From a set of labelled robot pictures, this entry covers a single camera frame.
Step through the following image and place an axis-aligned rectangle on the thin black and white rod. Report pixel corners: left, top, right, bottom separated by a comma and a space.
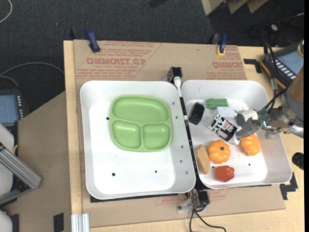
173, 77, 202, 192

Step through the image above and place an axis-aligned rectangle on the tan toy bread slice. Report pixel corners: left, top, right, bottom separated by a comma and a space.
194, 144, 211, 174

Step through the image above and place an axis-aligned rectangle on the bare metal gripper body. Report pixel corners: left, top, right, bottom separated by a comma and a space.
259, 107, 304, 140

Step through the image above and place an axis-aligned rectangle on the white box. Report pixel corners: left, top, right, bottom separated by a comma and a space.
213, 106, 237, 120

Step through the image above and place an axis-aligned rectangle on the green divided plate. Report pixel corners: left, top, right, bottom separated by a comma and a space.
109, 94, 173, 152

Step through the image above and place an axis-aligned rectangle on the cow print carton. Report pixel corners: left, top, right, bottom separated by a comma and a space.
208, 114, 239, 142

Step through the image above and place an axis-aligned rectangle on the orange toy pumpkin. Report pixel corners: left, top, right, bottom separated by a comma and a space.
207, 140, 231, 164

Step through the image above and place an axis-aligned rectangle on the brown cardboard board red print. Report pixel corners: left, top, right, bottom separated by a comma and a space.
73, 39, 287, 228

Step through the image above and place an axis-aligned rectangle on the black box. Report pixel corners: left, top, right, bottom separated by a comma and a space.
188, 102, 206, 126

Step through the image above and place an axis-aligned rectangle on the white plastic tray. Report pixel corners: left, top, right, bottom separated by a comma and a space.
180, 79, 293, 190
79, 80, 197, 200

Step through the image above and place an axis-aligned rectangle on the green toy vegetable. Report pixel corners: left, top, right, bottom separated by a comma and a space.
204, 98, 229, 110

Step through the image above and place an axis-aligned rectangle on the red toy bell pepper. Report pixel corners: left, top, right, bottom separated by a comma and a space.
214, 165, 235, 183

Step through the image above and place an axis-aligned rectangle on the orange toy bell pepper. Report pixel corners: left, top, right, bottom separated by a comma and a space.
240, 134, 262, 157

